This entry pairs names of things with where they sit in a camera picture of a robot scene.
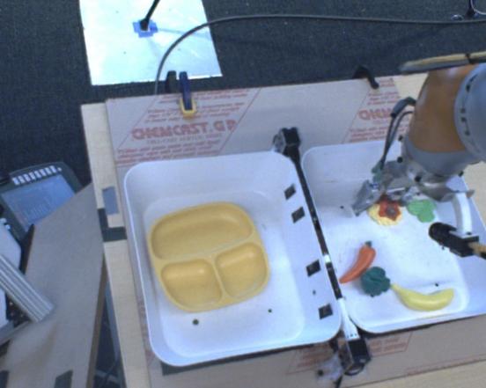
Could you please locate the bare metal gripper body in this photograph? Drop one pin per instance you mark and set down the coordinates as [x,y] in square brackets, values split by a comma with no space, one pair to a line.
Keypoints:
[423,182]

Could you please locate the white plastic tray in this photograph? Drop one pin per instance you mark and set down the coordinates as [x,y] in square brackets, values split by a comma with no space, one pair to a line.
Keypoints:
[275,237]
[410,251]

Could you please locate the yellow divided plate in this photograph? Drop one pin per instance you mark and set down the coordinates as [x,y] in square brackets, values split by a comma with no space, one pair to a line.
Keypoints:
[207,255]

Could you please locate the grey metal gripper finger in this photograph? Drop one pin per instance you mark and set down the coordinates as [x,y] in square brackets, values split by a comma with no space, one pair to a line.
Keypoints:
[405,198]
[364,198]

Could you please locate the thin black and white rod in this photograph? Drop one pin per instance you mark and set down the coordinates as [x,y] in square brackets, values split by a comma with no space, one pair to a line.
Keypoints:
[321,240]

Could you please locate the dark green broccoli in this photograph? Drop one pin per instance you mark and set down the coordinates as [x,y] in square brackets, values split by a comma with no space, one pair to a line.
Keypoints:
[374,282]

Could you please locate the light green grapes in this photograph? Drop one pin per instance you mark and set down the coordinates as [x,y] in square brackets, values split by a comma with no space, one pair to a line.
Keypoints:
[422,209]

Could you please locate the black cylinder on white bracket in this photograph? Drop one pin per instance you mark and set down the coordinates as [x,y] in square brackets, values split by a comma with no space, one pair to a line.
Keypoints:
[451,239]

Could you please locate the orange carrot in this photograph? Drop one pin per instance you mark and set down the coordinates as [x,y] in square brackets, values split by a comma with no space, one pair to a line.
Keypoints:
[359,264]

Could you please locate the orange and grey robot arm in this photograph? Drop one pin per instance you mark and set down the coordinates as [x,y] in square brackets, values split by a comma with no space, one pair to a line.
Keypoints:
[459,116]

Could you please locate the yellow banana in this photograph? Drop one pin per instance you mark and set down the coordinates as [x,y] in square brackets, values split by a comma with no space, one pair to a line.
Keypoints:
[425,300]

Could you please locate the brown cardboard board red print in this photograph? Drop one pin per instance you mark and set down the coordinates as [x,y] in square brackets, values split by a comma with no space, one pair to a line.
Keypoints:
[224,120]

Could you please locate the yellow and red pizza slice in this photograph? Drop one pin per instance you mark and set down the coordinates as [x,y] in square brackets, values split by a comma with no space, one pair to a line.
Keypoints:
[387,215]

